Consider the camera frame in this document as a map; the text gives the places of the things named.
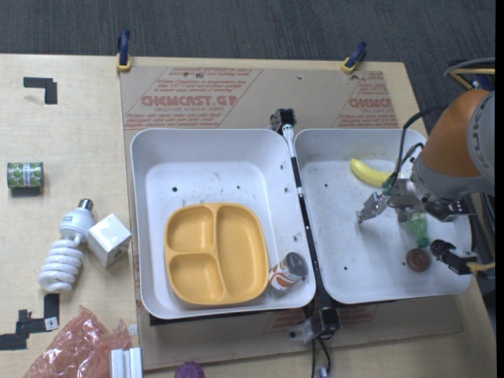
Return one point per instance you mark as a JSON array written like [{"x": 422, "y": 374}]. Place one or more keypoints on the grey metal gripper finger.
[
  {"x": 370, "y": 208},
  {"x": 404, "y": 215}
]

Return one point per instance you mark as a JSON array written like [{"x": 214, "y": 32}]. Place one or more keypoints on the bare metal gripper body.
[{"x": 409, "y": 197}]

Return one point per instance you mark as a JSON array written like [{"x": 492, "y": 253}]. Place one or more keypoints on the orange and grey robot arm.
[{"x": 453, "y": 140}]

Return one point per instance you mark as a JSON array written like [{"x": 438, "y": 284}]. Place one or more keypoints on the green plastic bottle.
[{"x": 418, "y": 227}]

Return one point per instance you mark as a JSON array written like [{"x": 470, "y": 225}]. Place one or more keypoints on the yellow banana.
[{"x": 368, "y": 173}]

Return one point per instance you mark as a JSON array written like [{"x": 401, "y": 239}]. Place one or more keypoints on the white plastic tray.
[
  {"x": 212, "y": 179},
  {"x": 354, "y": 250}
]

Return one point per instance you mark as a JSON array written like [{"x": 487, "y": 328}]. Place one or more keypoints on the brown doughnut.
[{"x": 417, "y": 260}]

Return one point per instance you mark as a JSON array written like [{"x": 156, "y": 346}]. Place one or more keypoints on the thin black and white rod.
[{"x": 305, "y": 211}]

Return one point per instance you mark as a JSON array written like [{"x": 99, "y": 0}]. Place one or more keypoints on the orange and white can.
[{"x": 287, "y": 272}]

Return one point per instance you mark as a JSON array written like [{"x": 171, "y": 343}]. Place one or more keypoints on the yellow divided plate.
[{"x": 236, "y": 246}]

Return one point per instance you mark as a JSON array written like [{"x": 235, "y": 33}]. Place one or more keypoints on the brown cardboard board red print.
[{"x": 236, "y": 101}]

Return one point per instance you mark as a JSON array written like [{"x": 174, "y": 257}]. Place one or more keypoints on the purple round object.
[{"x": 190, "y": 370}]

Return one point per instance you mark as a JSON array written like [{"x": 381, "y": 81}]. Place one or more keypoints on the white cube box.
[{"x": 108, "y": 240}]

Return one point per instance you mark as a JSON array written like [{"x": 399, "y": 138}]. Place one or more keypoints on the white spiral light bulb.
[{"x": 65, "y": 254}]

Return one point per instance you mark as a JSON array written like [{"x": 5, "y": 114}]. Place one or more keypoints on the pink bubble wrap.
[{"x": 78, "y": 349}]

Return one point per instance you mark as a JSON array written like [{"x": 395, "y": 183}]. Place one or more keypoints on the green and white can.
[{"x": 24, "y": 175}]

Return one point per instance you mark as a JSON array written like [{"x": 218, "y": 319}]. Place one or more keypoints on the black cylinder on white bracket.
[{"x": 449, "y": 252}]

